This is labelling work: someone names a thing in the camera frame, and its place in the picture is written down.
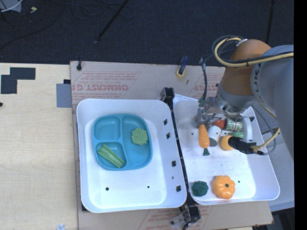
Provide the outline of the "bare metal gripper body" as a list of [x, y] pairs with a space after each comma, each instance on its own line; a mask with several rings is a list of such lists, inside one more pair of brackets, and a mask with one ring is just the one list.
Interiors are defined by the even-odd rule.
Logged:
[[243, 113], [243, 108], [235, 107], [223, 98], [208, 97], [203, 103], [202, 113], [211, 118], [225, 117], [237, 121]]

